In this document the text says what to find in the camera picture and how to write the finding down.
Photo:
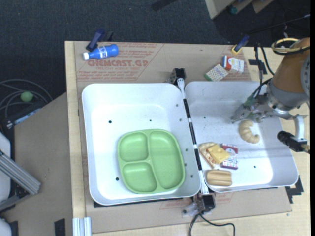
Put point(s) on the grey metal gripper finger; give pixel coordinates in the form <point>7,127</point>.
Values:
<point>259,118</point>
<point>240,114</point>

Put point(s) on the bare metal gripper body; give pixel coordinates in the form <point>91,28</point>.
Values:
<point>267,107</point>

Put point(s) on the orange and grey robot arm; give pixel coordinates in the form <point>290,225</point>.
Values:
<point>289,72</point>

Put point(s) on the beige croissant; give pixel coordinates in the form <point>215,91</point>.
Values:
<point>246,133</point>

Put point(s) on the white plastic tray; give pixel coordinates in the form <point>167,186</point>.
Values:
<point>221,102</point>
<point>137,107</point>

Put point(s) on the yellow cheese wedge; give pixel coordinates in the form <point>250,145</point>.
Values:
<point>218,154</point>

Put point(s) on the colourful patterned packet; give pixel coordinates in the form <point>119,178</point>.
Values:
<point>216,72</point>

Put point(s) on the red and white carton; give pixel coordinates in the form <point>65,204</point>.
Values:
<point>231,162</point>

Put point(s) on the pizza slice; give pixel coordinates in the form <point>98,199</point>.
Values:
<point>203,149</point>

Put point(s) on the white and orange carton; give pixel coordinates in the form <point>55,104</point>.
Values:
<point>233,64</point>

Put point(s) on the thin black and white rod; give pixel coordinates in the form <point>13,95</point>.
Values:
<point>189,118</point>

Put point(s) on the hot dog bun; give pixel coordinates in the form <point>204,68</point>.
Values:
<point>219,177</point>

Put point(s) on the green divided plate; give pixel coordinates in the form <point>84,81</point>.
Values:
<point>162,156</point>

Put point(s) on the brown cardboard board red print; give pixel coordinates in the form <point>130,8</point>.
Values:
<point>152,65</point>

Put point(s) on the blue bottle with white cap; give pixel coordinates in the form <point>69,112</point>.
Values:
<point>103,51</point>

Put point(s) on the black cylinder on white bracket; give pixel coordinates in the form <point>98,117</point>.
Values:
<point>291,139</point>

